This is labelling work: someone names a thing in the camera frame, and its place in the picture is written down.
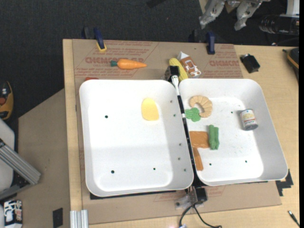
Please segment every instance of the power tool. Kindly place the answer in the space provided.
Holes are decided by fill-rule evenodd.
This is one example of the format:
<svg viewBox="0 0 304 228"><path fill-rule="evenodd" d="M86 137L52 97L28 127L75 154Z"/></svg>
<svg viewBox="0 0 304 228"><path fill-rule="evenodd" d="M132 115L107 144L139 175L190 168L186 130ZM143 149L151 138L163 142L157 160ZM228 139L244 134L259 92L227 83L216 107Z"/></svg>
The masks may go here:
<svg viewBox="0 0 304 228"><path fill-rule="evenodd" d="M13 91L8 81L0 79L0 118L8 120L13 111Z"/></svg>

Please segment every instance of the can label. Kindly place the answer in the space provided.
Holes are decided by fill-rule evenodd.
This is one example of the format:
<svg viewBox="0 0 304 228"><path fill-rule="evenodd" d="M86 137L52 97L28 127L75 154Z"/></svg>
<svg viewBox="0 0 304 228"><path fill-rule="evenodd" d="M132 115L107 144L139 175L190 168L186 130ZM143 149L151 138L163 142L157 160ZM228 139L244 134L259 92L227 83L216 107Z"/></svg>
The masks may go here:
<svg viewBox="0 0 304 228"><path fill-rule="evenodd" d="M252 109L246 109L240 113L243 127L245 130L253 130L257 128L256 117Z"/></svg>

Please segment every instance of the yellow corn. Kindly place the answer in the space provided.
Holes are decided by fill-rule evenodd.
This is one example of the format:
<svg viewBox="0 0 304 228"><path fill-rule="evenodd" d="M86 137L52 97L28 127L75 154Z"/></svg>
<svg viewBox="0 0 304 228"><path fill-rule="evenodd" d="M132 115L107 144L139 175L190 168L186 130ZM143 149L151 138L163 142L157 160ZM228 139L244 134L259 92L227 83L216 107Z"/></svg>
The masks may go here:
<svg viewBox="0 0 304 228"><path fill-rule="evenodd" d="M183 79L185 79L185 78L189 78L189 77L188 77L188 74L186 73L185 69L183 68L183 66L181 65L181 63L179 62L178 59L176 59L176 58L174 58L174 57L171 58L171 59L169 60L169 65L170 65L170 66L178 66L178 67L179 67L179 69L180 69L179 81L181 81L181 80L183 80Z"/></svg>

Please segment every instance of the wooden table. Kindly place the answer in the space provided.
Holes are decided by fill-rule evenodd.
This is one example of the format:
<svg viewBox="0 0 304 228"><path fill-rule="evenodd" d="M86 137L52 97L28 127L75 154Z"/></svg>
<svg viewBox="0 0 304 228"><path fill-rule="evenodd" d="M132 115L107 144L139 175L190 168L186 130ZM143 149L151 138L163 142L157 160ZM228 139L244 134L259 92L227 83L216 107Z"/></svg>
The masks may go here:
<svg viewBox="0 0 304 228"><path fill-rule="evenodd" d="M249 74L240 62L244 78L260 84L281 143L294 185L284 189L282 205L266 208L241 209L205 213L203 218L212 225L221 224L224 228L243 227L297 227L288 214L291 210L300 221L299 205L299 86L293 69L286 62L283 47L235 46L238 56L254 55L261 65L259 72ZM76 97L73 65L73 42L63 40L68 165L71 210L82 210L80 166L76 121ZM125 222L90 225L92 228L134 228L156 227L176 228L179 217L153 218ZM189 228L205 227L197 215L187 215L183 223Z"/></svg>

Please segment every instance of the black cable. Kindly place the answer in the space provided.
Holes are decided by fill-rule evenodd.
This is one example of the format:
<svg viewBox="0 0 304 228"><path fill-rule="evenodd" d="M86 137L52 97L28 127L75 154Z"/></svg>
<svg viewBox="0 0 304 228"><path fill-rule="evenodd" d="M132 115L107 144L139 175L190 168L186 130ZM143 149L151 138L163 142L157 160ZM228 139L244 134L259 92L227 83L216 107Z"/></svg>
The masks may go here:
<svg viewBox="0 0 304 228"><path fill-rule="evenodd" d="M198 210L196 209L196 207L195 207L196 204L197 204L197 203L195 203L195 204L189 206L188 208L186 208L186 209L183 211L183 213L182 213L181 216L180 216L179 227L182 226L181 221L182 221L182 218L185 216L185 214L186 214L191 208L194 208L195 211L196 211L196 213L198 214L200 220L201 220L206 226L209 226L209 227L211 227L211 228L222 228L222 226L212 226L212 225L206 223L206 222L202 219L202 217L200 216L200 213L198 212Z"/></svg>

